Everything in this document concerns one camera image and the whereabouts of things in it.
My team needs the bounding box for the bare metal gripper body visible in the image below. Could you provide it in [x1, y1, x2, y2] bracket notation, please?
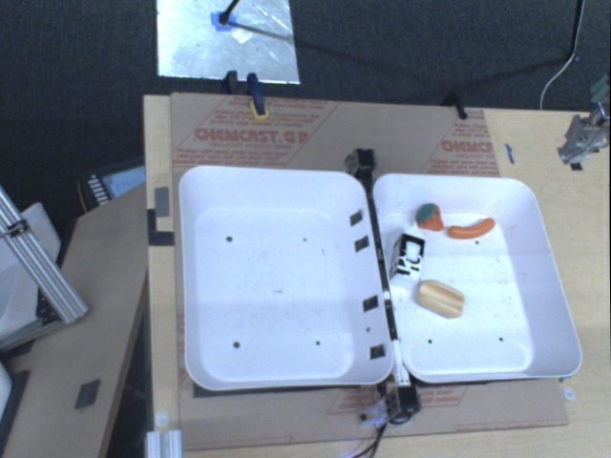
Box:
[587, 102, 611, 132]

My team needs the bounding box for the black and white carton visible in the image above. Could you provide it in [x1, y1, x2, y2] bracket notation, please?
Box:
[388, 232, 427, 281]

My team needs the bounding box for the tan bread loaf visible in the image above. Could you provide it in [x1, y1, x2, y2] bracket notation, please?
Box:
[415, 279, 467, 320]

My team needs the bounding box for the thin black and white rod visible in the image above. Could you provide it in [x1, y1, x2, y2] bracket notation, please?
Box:
[360, 167, 412, 390]

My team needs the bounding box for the red strawberry with green top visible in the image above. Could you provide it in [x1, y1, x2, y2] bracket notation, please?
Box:
[413, 202, 446, 232]

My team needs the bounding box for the orange sausage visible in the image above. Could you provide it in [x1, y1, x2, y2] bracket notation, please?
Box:
[447, 217, 497, 240]

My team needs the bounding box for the white plastic tray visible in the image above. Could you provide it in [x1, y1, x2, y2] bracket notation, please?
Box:
[178, 164, 396, 392]
[370, 173, 584, 385]

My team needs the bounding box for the brown cardboard board red print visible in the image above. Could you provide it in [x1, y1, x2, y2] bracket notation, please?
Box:
[170, 92, 571, 452]

